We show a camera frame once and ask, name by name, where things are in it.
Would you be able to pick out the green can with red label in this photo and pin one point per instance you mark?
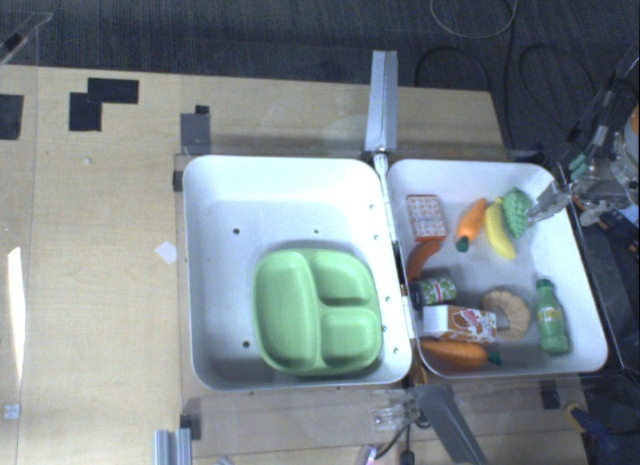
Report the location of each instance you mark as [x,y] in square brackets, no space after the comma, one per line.
[435,290]

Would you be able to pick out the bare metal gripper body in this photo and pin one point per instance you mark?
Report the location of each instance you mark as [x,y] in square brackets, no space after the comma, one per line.
[600,193]

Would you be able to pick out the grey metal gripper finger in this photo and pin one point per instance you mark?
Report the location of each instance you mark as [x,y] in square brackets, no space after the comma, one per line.
[554,194]
[545,214]

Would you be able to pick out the small orange carrot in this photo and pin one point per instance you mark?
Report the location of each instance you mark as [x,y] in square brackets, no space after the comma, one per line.
[472,223]

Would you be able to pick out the white and orange juice carton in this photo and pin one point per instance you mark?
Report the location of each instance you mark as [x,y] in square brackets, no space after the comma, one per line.
[465,324]

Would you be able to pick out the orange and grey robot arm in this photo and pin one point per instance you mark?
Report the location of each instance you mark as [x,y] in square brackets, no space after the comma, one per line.
[634,125]

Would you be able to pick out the green bottle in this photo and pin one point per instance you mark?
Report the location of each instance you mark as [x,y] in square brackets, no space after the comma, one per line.
[551,323]

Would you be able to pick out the orange sausage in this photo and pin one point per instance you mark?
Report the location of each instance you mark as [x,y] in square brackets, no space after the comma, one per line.
[420,255]

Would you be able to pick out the yellow banana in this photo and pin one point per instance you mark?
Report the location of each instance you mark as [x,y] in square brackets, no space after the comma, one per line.
[496,230]

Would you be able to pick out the large orange carrot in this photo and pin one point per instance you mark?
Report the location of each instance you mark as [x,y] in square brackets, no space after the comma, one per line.
[455,354]

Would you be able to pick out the white plastic tray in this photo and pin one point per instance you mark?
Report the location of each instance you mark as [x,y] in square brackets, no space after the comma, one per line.
[560,263]
[280,193]

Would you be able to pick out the green divided plate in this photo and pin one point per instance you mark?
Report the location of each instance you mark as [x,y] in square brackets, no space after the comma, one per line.
[285,313]

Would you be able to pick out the green grapes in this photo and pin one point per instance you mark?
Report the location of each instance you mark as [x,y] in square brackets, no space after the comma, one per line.
[514,213]

